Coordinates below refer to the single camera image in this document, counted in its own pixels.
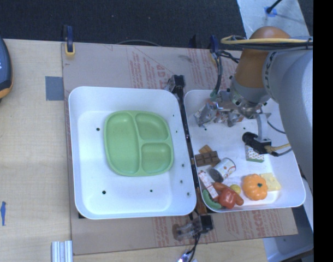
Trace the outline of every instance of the black cable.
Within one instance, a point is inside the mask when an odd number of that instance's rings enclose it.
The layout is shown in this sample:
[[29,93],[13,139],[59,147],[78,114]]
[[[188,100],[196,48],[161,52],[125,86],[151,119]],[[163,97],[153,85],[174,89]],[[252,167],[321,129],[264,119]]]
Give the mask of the black cable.
[[116,45],[123,45],[123,44],[129,44],[129,43],[146,43],[146,44],[153,45],[153,46],[161,46],[152,41],[146,41],[146,40],[126,40],[126,41],[120,41],[119,43],[116,43]]
[[278,157],[278,156],[285,155],[285,154],[289,153],[290,151],[292,151],[291,148],[288,149],[287,151],[282,152],[282,153],[277,153],[277,152],[275,152],[275,151],[272,151],[270,154],[271,154],[272,156]]
[[306,50],[313,48],[313,41],[309,39],[306,42],[290,43],[290,42],[279,42],[279,43],[243,43],[243,44],[231,44],[233,46],[241,47],[243,49],[253,50]]
[[285,134],[284,131],[279,130],[278,128],[274,127],[269,121],[267,121],[268,125],[271,126],[275,131]]
[[191,255],[191,257],[189,258],[188,261],[192,261],[192,259],[193,259],[193,256],[194,256],[194,253],[195,253],[195,248],[197,247],[197,244],[198,244],[198,242],[199,242],[200,235],[201,235],[201,233],[197,233],[197,234],[194,236],[194,239],[195,239],[195,241],[194,241],[194,246],[193,246],[193,248],[192,248],[189,252],[186,253],[186,254],[190,254],[190,253],[192,252],[192,255]]
[[224,50],[219,50],[217,55],[229,58],[229,59],[233,60],[236,63],[239,63],[239,60],[240,60],[239,58],[234,57],[232,54],[230,54],[229,52],[224,51]]
[[221,57],[215,58],[216,66],[217,66],[217,81],[216,81],[216,86],[214,88],[215,94],[217,94],[220,90],[220,85],[221,85],[221,77],[222,77],[222,61]]

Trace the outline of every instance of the gray carpet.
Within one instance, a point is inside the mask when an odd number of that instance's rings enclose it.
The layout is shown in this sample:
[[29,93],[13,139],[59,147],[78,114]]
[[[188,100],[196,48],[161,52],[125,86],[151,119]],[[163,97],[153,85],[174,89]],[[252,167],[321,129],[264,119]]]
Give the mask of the gray carpet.
[[[313,0],[298,1],[313,35]],[[207,47],[211,35],[245,36],[237,0],[0,0],[3,38],[60,41],[65,24],[74,41],[88,43],[187,47],[196,35],[197,47]]]

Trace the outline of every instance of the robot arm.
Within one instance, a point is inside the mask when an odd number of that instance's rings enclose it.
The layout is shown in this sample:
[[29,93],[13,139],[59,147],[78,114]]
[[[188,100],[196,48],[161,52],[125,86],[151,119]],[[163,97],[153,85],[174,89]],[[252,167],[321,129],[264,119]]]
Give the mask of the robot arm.
[[[285,40],[291,42],[289,46],[282,45]],[[231,43],[228,38],[221,42]],[[262,139],[267,122],[264,114],[258,111],[265,102],[273,99],[278,103],[284,131],[296,161],[313,192],[311,37],[299,42],[279,28],[266,26],[256,30],[249,40],[243,40],[242,43],[247,44],[248,48],[243,49],[232,78],[227,104],[230,102],[238,113],[248,119],[256,118],[259,128],[258,136],[246,133],[247,136],[242,139],[245,143],[256,143],[258,150],[270,142],[265,136]]]

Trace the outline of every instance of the green plate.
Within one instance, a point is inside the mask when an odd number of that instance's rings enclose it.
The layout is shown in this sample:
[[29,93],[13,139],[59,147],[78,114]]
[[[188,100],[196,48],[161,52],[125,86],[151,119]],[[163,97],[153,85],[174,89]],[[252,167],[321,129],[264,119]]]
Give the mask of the green plate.
[[118,111],[105,120],[104,141],[110,168],[123,176],[152,176],[174,161],[170,129],[160,115]]

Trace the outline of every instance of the black clamp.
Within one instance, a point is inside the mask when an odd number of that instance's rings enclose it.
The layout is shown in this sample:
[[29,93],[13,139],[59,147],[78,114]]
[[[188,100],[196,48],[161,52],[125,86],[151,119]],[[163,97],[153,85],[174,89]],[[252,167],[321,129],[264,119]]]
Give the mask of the black clamp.
[[[265,146],[271,146],[271,142],[259,142],[256,140],[257,134],[251,133],[251,132],[245,132],[242,136],[242,141],[248,145],[249,147],[252,147],[253,150],[258,154],[268,154],[267,149]],[[276,152],[271,153],[273,156],[277,156]]]
[[62,27],[62,41],[65,42],[64,48],[67,55],[75,54],[75,47],[73,43],[73,29],[72,26],[63,25]]
[[164,88],[176,96],[178,101],[183,100],[183,88],[185,87],[185,77],[183,75],[173,75]]
[[212,35],[210,36],[210,53],[215,53],[216,55],[219,52],[219,42],[217,38]]

